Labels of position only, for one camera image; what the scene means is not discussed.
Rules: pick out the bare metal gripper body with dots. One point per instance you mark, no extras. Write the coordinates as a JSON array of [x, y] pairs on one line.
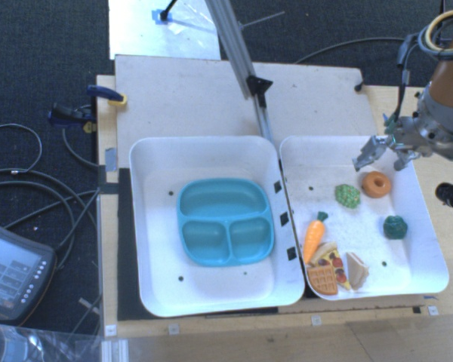
[[430, 138]]

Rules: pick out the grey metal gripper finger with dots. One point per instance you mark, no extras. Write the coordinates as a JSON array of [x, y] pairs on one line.
[[370, 151], [404, 160]]

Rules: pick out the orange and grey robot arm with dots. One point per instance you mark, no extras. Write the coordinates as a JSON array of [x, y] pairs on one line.
[[448, 77]]

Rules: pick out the orange doughnut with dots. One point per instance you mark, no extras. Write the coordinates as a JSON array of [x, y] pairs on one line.
[[368, 189]]

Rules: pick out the green grapes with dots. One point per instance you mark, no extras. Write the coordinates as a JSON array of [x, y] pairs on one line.
[[347, 196]]

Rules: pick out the green broccoli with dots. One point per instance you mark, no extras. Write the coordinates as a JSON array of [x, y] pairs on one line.
[[395, 227]]

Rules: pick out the orange carrot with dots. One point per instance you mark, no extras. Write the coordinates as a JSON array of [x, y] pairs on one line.
[[314, 236]]

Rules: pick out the thin black and white rod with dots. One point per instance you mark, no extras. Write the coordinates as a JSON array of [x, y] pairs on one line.
[[291, 217]]

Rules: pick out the white plastic tray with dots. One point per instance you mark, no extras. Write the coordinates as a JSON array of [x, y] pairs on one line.
[[400, 270], [162, 277]]

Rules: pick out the pizza slice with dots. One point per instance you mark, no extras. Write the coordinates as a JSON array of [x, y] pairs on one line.
[[334, 262]]

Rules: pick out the beige sandwich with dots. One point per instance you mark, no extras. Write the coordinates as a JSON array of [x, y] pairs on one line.
[[356, 272]]

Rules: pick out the brown waffle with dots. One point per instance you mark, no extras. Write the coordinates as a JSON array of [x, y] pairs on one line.
[[322, 279]]

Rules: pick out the blue divided plate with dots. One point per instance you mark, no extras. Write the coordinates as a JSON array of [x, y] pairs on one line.
[[207, 209]]

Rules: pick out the pale wood board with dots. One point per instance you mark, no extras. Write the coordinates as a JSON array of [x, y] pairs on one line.
[[109, 240]]

